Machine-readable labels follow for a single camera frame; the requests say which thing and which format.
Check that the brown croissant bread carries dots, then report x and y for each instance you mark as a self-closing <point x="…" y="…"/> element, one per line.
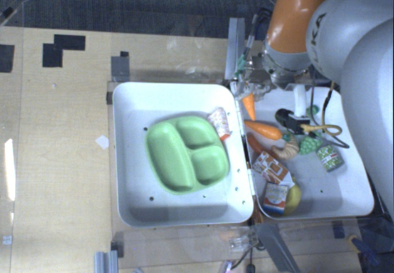
<point x="287" y="150"/>

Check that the green and white can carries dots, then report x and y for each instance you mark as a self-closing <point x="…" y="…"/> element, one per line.
<point x="330" y="158"/>

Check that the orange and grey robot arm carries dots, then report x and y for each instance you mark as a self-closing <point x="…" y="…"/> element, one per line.
<point x="354" y="50"/>

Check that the green divided plate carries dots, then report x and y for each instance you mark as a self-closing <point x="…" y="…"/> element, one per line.
<point x="166" y="154"/>

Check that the green broccoli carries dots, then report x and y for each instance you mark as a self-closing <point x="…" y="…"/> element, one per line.
<point x="314" y="110"/>

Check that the white plastic tray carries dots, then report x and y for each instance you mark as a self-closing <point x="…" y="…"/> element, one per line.
<point x="138" y="173"/>
<point x="332" y="191"/>

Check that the red orange sausage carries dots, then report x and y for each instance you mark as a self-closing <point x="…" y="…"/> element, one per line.
<point x="254" y="144"/>

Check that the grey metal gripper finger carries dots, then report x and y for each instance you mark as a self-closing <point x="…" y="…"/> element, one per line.
<point x="240" y="89"/>
<point x="261" y="92"/>

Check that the small orange carrot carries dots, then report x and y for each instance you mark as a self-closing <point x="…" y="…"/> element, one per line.
<point x="249" y="107"/>

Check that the large orange carrot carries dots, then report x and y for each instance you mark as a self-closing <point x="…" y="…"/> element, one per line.
<point x="264" y="130"/>

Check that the green grapes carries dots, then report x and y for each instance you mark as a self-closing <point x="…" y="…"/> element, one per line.
<point x="309" y="146"/>

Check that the yellow green pear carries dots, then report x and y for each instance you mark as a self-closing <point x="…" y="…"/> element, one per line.
<point x="294" y="198"/>

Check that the white and orange packet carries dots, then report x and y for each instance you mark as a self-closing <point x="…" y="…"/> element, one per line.
<point x="220" y="124"/>

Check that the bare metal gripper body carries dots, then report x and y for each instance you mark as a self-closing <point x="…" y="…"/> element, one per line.
<point x="277" y="76"/>

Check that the thin black and white rod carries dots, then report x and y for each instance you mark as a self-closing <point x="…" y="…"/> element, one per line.
<point x="245" y="148"/>

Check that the orange and white carton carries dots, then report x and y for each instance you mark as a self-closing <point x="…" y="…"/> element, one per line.
<point x="271" y="168"/>

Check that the white yellow and blue carton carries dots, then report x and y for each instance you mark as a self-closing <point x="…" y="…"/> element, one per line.
<point x="274" y="199"/>

